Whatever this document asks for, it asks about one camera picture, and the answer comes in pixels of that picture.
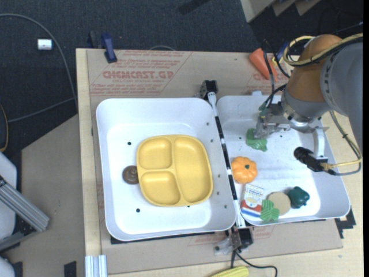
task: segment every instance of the robotic arm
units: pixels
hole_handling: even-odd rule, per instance
[[[292,128],[312,133],[319,141],[323,129],[311,123],[328,111],[336,111],[349,118],[363,153],[363,34],[346,39],[334,35],[303,39],[310,41],[297,62],[288,58],[288,49],[298,41],[286,48],[284,59],[295,68],[281,102],[270,104],[260,114],[254,137],[267,138]],[[316,147],[309,155],[317,158],[321,152],[321,147]]]

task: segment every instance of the wooden table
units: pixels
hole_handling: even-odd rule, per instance
[[[101,238],[99,213],[97,206],[96,173],[94,160],[93,137],[91,135],[92,115],[89,91],[88,50],[77,49],[77,81],[78,104],[81,140],[82,189],[84,205],[85,255],[101,255]],[[222,57],[226,62],[234,55],[199,53],[208,62]],[[234,77],[239,78],[237,70]],[[344,128],[352,134],[348,119],[339,116]],[[336,161],[353,160],[353,154],[329,117],[323,116],[323,123],[331,128],[327,132]],[[255,265],[275,265],[279,276],[363,276],[363,172],[344,177],[345,186],[352,204],[356,225],[353,229],[344,230],[342,249],[319,252],[298,253],[275,257],[264,257],[249,260]],[[229,268],[230,262],[220,262],[186,267],[156,269],[151,271],[131,272],[114,276],[210,276],[223,269]],[[274,276],[271,269],[260,270],[250,268],[250,276]]]

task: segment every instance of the orange pumpkin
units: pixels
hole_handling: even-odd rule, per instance
[[[252,182],[258,175],[256,163],[247,157],[236,157],[231,162],[233,178],[240,184]]]

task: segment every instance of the blue clip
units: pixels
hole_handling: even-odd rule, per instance
[[[105,57],[108,63],[116,62],[116,56],[113,49],[112,39],[109,33],[105,32],[101,35],[101,45],[106,48]]]

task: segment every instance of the beige round object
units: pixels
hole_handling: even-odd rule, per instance
[[[279,209],[279,215],[285,215],[291,209],[291,201],[283,192],[268,195],[268,200],[274,203],[274,208]]]

